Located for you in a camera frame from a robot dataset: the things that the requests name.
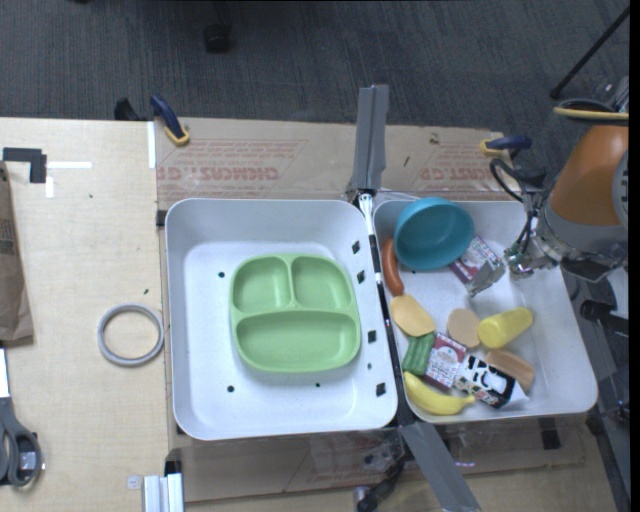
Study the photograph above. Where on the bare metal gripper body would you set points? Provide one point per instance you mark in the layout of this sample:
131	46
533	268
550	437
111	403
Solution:
530	256

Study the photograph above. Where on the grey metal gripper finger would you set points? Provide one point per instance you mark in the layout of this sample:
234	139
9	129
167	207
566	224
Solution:
481	287
495	269

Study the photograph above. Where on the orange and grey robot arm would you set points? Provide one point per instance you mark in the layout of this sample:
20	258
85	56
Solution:
587	170

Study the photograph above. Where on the dark red and white carton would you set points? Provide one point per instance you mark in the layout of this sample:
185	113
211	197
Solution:
472	260

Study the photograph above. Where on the tan round biscuit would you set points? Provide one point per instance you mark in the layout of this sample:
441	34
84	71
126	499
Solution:
464	327

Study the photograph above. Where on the yellow plastic bottle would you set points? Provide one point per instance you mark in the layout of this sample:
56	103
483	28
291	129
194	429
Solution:
505	327

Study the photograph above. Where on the blue bowl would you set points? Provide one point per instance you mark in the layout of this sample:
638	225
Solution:
432	235

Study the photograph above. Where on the yellow bread slice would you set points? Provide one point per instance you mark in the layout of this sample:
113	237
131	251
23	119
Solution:
411	316

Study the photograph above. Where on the tan hot dog bun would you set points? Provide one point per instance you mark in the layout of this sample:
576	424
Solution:
512	366

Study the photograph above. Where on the orange sausage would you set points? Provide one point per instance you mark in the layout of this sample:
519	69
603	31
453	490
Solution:
392	270

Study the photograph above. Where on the black and white carton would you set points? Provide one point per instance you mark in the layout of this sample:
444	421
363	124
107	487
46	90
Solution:
487	380

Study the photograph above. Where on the white plastic tray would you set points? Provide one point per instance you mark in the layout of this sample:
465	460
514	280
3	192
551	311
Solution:
210	350
555	360

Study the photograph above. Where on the yellow banana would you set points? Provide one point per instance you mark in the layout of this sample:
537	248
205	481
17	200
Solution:
432	400

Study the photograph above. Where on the green divided plate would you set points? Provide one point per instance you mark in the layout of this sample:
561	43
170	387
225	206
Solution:
295	340

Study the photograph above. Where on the brown cardboard board red print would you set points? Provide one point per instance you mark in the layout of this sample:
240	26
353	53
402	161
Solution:
310	165

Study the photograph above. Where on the grey tape roll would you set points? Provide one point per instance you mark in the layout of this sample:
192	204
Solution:
107	350

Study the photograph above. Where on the brown paper bag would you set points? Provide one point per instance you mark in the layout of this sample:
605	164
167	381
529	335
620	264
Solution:
10	280

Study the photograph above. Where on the black cylinder on white bracket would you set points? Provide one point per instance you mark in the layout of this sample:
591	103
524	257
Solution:
602	314

